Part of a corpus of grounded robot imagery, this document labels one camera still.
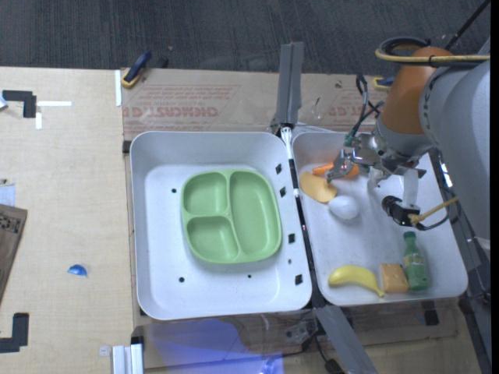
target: bottle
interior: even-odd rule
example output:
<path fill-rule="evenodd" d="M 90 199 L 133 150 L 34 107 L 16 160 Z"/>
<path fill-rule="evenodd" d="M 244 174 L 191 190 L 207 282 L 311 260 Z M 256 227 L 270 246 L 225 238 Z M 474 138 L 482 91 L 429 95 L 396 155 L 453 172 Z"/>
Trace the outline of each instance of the bottle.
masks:
<path fill-rule="evenodd" d="M 409 282 L 409 290 L 422 291 L 428 288 L 428 276 L 424 256 L 416 244 L 416 233 L 405 232 L 404 241 L 404 269 Z"/>

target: banana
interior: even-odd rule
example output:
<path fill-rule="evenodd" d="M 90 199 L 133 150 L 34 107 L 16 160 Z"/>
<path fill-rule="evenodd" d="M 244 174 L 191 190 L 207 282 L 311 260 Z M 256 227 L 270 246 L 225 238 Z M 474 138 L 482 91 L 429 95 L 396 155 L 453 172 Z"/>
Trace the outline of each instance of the banana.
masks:
<path fill-rule="evenodd" d="M 362 266 L 340 266 L 331 272 L 327 278 L 327 283 L 332 287 L 354 283 L 377 292 L 379 297 L 384 296 L 384 292 L 377 285 L 376 275 L 371 270 Z"/>

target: white tray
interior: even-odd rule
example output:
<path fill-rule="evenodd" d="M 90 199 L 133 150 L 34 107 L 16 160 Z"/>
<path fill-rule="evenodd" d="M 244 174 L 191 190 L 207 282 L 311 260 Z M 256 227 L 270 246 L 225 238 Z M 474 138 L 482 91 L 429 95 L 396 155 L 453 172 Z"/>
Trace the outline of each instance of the white tray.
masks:
<path fill-rule="evenodd" d="M 299 134 L 292 144 L 298 173 L 312 171 L 315 166 L 333 161 L 344 139 L 345 134 L 340 132 Z M 427 170 L 419 181 L 416 201 L 423 213 L 442 203 L 442 198 L 427 155 L 420 161 L 418 168 Z M 359 216 L 347 222 L 334 217 L 327 204 L 318 203 L 300 193 L 317 282 L 326 300 L 335 305 L 349 306 L 451 298 L 462 294 L 467 288 L 468 276 L 449 221 L 433 230 L 416 231 L 430 278 L 430 286 L 425 291 L 385 294 L 379 298 L 376 293 L 360 286 L 332 288 L 327 284 L 327 277 L 332 270 L 345 264 L 356 264 L 376 273 L 381 286 L 380 263 L 402 263 L 405 248 L 403 233 L 414 229 L 397 225 L 381 208 L 381 200 L 387 195 L 402 198 L 402 177 L 391 176 L 371 192 L 367 191 L 366 182 L 367 175 L 333 180 L 338 196 L 352 196 L 361 206 Z M 423 223 L 435 223 L 444 215 L 444 210 L 441 210 Z"/>
<path fill-rule="evenodd" d="M 148 316 L 169 320 L 283 312 L 308 303 L 310 272 L 288 157 L 278 137 L 265 132 L 145 132 L 133 140 L 130 160 L 137 294 Z M 221 168 L 258 171 L 272 184 L 283 239 L 270 258 L 208 263 L 186 244 L 182 185 L 191 175 Z"/>

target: white egg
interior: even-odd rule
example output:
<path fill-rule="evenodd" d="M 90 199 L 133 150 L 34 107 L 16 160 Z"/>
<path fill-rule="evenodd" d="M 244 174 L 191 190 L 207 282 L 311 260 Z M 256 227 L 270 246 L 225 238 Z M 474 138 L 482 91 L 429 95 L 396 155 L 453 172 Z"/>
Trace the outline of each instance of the white egg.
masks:
<path fill-rule="evenodd" d="M 359 214 L 359 204 L 351 196 L 336 196 L 327 206 L 329 210 L 344 221 L 349 221 Z"/>

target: black fabric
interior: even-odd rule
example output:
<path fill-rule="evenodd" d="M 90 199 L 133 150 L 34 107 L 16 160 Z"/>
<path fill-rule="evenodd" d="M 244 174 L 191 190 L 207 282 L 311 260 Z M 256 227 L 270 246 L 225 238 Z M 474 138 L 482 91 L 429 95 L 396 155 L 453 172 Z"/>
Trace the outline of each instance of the black fabric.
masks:
<path fill-rule="evenodd" d="M 385 39 L 443 47 L 485 0 L 0 0 L 0 66 L 117 69 L 147 49 L 148 66 L 277 72 L 279 48 L 305 43 L 304 72 L 389 76 Z M 490 5 L 453 47 L 490 36 Z"/>

